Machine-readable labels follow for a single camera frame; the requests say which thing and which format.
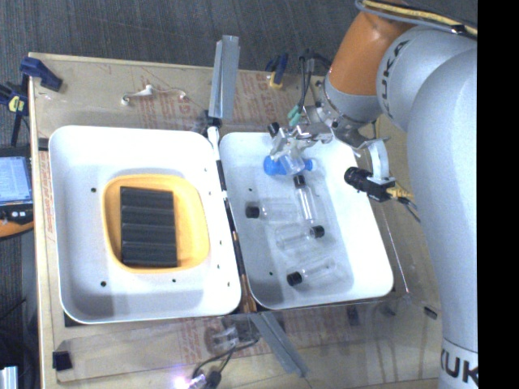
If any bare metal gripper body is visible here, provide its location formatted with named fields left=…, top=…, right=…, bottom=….
left=289, top=104, right=338, bottom=143

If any black ribbed foam block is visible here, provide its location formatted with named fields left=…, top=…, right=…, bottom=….
left=119, top=186, right=179, bottom=269

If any black cylinder on white bracket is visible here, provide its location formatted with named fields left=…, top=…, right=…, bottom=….
left=343, top=137, right=397, bottom=203

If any white curved strip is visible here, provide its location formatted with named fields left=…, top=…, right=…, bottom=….
left=121, top=83, right=188, bottom=106

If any white plastic tray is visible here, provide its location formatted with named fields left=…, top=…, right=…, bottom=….
left=218, top=130, right=395, bottom=312
left=48, top=124, right=243, bottom=325

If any blue rounded plastic object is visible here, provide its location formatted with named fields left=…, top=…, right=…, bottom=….
left=263, top=155, right=315, bottom=177

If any brown cardboard board red print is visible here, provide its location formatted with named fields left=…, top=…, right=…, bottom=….
left=28, top=52, right=444, bottom=389

